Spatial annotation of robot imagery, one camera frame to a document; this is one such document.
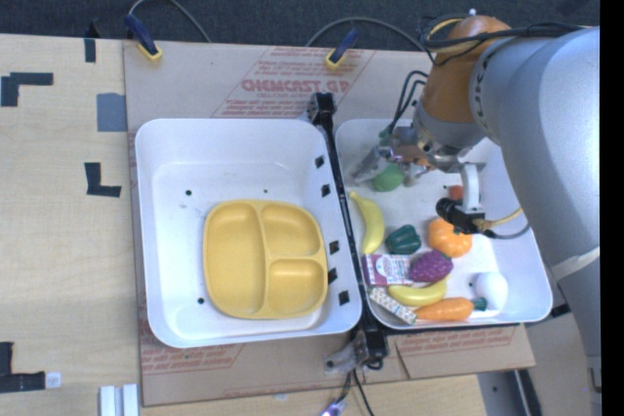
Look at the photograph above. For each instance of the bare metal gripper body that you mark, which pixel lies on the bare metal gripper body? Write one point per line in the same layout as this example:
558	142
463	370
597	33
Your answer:
414	150

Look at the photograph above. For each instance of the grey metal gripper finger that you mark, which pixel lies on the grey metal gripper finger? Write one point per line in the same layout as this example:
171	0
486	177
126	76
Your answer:
412	174
371	165

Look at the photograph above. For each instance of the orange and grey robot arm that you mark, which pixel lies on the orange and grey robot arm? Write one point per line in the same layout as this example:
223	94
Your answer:
536	122

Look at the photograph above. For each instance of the green round toy fruit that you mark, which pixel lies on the green round toy fruit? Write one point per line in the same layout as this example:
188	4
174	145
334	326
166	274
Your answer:
386	180

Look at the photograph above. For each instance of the small red toy fruit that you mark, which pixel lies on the small red toy fruit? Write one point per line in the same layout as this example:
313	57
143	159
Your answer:
456	192

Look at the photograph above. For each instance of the yellow banana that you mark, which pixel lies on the yellow banana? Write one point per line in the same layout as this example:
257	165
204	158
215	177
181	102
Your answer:
373	224
419	294

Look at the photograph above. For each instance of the green bell pepper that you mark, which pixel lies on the green bell pepper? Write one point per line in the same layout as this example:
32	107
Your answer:
403	239

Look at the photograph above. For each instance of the orange pumpkin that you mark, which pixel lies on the orange pumpkin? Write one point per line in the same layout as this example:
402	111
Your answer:
448	239

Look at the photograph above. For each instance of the purple grapes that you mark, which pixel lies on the purple grapes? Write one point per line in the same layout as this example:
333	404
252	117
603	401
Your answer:
431	267

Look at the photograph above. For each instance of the pink and white carton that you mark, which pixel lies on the pink and white carton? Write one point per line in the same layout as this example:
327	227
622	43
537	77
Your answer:
385	269

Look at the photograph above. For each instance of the red and white patterned packet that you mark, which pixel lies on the red and white patterned packet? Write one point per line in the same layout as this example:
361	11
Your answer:
392	306

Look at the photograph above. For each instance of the orange carrot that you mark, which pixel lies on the orange carrot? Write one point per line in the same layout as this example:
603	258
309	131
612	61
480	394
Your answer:
446	309

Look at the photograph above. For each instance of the white plastic tray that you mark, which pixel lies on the white plastic tray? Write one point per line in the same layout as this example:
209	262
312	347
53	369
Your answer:
517	268
195	151

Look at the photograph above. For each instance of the white egg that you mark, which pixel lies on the white egg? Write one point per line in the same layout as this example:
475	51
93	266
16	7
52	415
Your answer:
493	290

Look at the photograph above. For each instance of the yellow divided plate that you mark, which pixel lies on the yellow divided plate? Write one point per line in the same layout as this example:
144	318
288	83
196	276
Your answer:
234	258

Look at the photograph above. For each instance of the brown cardboard board red print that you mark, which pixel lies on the brown cardboard board red print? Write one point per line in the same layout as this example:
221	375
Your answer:
205	83

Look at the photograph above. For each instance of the black cylinder on white bracket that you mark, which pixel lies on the black cylinder on white bracket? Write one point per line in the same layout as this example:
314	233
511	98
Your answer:
469	195

